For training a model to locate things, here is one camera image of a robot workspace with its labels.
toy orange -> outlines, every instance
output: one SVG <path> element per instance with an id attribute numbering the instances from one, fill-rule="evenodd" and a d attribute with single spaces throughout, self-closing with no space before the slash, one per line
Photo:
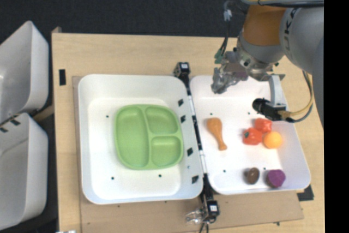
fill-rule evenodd
<path id="1" fill-rule="evenodd" d="M 263 138 L 263 144 L 267 148 L 278 148 L 283 142 L 282 136 L 279 132 L 271 131 L 268 132 Z"/>

